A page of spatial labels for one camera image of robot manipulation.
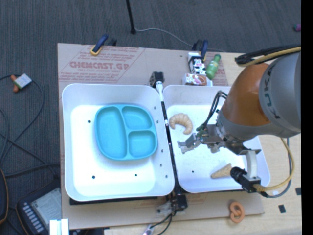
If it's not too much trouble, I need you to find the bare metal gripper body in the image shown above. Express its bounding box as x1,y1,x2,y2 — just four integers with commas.
199,124,246,155

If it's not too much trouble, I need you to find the white plastic tray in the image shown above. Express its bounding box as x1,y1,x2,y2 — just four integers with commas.
62,83,176,202
162,84,271,194

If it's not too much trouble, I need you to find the beige croissant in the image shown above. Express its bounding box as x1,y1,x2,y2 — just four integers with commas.
169,113,194,135

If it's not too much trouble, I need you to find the thin black and white rod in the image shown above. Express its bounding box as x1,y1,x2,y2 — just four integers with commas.
156,81,182,196

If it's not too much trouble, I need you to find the beige ice cream cone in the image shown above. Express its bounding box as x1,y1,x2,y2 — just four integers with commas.
210,163,232,179

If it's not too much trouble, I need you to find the brown and white packet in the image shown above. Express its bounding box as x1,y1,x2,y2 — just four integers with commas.
182,73,213,86

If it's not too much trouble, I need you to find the green bottle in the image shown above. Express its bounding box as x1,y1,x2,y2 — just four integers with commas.
205,54,222,81

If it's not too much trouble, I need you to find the blue divided plate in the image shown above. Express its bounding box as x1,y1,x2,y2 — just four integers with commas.
94,103,158,161

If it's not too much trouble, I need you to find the white cow print carton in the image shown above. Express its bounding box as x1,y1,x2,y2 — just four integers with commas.
188,54,207,76

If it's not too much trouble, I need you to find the orange pretzel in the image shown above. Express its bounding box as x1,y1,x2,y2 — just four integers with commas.
228,201,246,223

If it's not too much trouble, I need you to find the brown cardboard board red print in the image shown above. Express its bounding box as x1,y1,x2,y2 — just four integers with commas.
57,43,265,230

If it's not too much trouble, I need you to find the black stand pole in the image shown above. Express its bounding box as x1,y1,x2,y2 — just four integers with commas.
122,0,136,35

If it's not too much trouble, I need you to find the orange sausage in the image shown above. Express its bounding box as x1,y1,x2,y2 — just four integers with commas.
10,74,20,94

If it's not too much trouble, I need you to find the black cylinder on white bracket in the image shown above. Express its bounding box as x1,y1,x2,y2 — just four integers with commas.
229,149,262,193

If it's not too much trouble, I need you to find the black block with thin wires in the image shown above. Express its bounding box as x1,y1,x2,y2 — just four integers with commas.
170,193,189,212
149,71,165,87

